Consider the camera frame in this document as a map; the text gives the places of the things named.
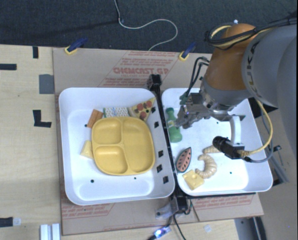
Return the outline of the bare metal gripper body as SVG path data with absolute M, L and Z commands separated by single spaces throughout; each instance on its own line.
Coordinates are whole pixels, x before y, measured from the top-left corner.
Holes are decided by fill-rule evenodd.
M 185 106 L 184 122 L 195 123 L 201 119 L 214 118 L 218 121 L 229 121 L 233 115 L 229 112 L 234 108 L 232 105 L 221 104 L 204 92 L 190 93 Z

